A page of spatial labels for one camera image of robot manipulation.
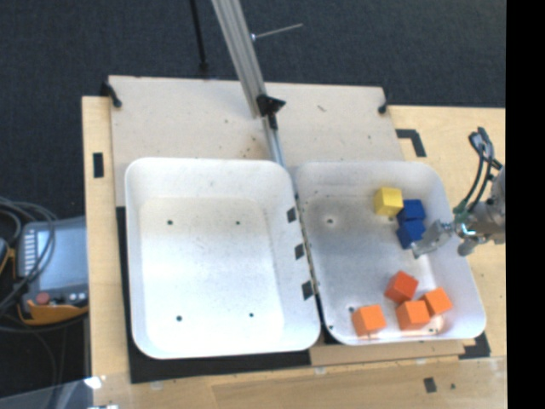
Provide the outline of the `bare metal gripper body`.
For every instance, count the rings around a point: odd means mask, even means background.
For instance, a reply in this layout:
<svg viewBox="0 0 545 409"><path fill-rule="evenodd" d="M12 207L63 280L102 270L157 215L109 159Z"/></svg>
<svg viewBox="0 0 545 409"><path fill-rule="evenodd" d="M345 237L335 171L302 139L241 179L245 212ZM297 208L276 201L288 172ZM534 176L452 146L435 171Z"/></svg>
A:
<svg viewBox="0 0 545 409"><path fill-rule="evenodd" d="M506 211L501 200L478 202L471 210L462 201L453 210L456 233L463 245L482 245L506 241Z"/></svg>

